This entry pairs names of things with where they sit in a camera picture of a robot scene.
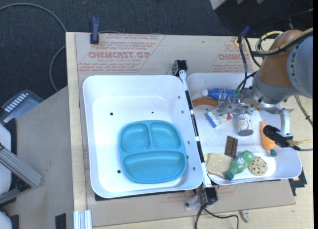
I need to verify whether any small white can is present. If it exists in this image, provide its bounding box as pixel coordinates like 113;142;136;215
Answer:
235;113;254;137

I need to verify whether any black block with thin wires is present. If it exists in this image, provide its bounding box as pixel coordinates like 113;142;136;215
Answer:
195;186;220;206
171;59;188;76

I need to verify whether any blue bottle with white cap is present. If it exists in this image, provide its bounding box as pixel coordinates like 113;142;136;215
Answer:
200;88;236;101

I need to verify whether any tan bread slice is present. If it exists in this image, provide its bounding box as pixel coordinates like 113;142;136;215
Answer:
206;152;233;180

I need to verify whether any orange carrot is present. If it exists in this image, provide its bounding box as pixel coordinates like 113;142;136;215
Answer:
260;121;278;157

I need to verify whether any orange sausage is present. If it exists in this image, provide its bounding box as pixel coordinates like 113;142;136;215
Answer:
192;97;219;108

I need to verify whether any chocolate chip biscuit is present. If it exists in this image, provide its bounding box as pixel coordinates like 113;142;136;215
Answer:
248;156;268;176

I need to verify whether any brown chocolate bar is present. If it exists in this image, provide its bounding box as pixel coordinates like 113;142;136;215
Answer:
224;135;239;159

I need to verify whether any thin black and white rod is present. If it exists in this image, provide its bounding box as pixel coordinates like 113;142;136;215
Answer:
179;70;212;188

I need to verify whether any white plastic tray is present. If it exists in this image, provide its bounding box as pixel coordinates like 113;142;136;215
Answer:
82;74;205;198
186;72;303;186

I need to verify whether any blue divided plate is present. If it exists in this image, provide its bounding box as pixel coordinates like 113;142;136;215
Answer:
118;120;188;184

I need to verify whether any white blue and red packet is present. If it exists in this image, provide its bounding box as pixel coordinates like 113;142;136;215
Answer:
205;107;234;129

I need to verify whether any green bottle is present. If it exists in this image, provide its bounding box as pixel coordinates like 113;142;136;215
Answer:
225;150;255;181

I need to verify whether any brown cardboard board red print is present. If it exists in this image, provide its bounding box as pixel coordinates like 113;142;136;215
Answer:
74;33;297;227

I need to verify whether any black cylinder on white bracket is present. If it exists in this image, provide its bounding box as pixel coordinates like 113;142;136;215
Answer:
262;108;295;149

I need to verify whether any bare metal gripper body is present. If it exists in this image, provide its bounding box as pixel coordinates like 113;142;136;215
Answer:
235;90;284;115

